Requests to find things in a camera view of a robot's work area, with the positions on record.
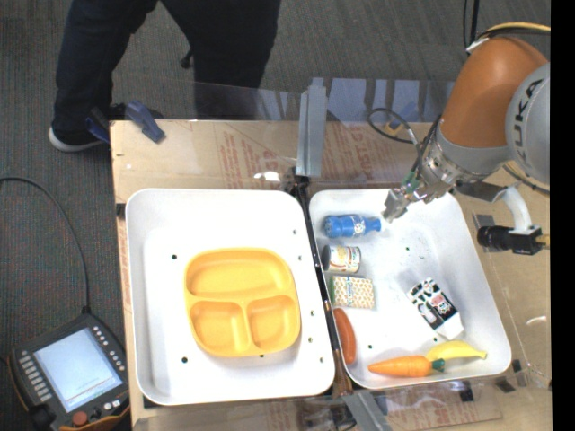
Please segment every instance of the yellow divided plate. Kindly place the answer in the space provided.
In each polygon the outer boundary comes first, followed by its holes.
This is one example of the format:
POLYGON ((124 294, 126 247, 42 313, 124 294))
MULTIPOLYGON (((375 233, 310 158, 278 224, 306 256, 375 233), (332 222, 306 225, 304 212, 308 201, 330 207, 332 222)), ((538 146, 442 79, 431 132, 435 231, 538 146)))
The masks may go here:
POLYGON ((191 332, 214 356, 253 356, 291 346, 301 320, 288 264, 260 248, 217 249, 185 269, 191 332))

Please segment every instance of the leg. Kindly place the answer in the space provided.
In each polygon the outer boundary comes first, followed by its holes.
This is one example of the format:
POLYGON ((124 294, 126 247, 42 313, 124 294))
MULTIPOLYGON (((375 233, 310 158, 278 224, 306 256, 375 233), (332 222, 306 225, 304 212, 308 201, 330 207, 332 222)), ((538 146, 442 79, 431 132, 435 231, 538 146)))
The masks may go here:
POLYGON ((85 120, 97 106, 111 104, 112 72, 132 33, 157 0, 73 0, 57 62, 53 129, 85 133, 85 120))
POLYGON ((281 0, 160 1, 190 43, 199 117, 248 119, 255 95, 246 88, 260 86, 281 0))

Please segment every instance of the dark pants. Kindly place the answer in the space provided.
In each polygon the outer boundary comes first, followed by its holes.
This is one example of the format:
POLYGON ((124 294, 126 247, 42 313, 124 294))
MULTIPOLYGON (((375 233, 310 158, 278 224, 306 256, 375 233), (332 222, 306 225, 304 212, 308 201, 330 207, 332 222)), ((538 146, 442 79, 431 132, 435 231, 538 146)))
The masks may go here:
POLYGON ((55 128, 85 129, 94 106, 108 112, 112 72, 158 1, 190 43, 195 82, 260 86, 281 0, 73 0, 57 62, 55 128))

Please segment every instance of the cardboard surface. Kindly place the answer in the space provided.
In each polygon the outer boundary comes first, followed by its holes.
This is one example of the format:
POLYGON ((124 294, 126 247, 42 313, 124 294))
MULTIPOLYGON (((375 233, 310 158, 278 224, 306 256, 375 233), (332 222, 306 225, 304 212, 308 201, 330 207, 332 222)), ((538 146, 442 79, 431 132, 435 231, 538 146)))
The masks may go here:
MULTIPOLYGON (((274 175, 279 178, 296 163, 297 125, 293 122, 158 120, 158 124, 168 136, 160 145, 147 139, 141 128, 130 121, 117 121, 111 126, 114 188, 120 205, 135 191, 151 187, 277 189, 280 182, 272 180, 274 175)), ((328 124, 323 179, 310 186, 310 196, 314 191, 339 186, 366 188, 397 184, 411 167, 415 152, 410 145, 392 145, 375 136, 365 126, 328 124)), ((515 182, 503 170, 487 181, 501 186, 515 182)), ((526 200, 532 222, 549 233, 549 198, 525 185, 518 189, 526 200)), ((456 197, 472 236, 477 232, 476 218, 491 217, 496 224, 513 225, 513 217, 502 202, 492 204, 459 194, 456 197)), ((227 405, 225 413, 217 404, 207 409, 144 407, 141 391, 133 386, 137 382, 126 231, 121 215, 117 225, 134 429, 292 431, 309 428, 301 424, 301 404, 292 400, 227 405)), ((552 394, 547 389, 552 377, 550 251, 521 256, 475 246, 508 335, 513 359, 517 361, 514 366, 522 370, 515 373, 509 368, 501 376, 499 386, 494 386, 493 381, 473 382, 473 402, 461 401, 459 394, 455 397, 450 394, 448 400, 441 400, 445 391, 427 388, 386 391, 392 398, 394 395, 402 398, 403 402, 396 400, 396 404, 409 404, 409 407, 392 406, 387 411, 394 431, 553 429, 552 394)))

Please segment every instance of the toy banana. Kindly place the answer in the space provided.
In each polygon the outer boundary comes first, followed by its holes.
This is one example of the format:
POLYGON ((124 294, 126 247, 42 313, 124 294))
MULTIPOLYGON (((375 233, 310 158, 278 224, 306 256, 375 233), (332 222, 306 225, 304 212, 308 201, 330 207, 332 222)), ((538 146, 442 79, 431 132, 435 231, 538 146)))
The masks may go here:
POLYGON ((429 361, 435 361, 437 359, 453 359, 455 357, 475 357, 478 356, 481 359, 487 357, 486 351, 480 351, 475 349, 469 343, 462 340, 449 340, 439 345, 433 347, 425 357, 429 361))

